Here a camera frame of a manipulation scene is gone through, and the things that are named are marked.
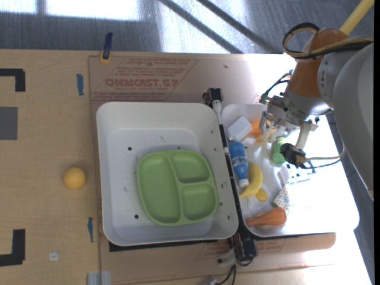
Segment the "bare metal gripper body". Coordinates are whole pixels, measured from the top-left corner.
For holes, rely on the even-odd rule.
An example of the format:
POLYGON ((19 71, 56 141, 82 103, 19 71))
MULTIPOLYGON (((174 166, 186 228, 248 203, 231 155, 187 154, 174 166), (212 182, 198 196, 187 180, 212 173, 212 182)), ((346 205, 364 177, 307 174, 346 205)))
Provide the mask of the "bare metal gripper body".
POLYGON ((269 97, 266 100, 267 110, 265 119, 274 126, 283 126, 287 130, 299 128, 299 123, 292 120, 289 110, 284 105, 284 98, 281 96, 269 97))

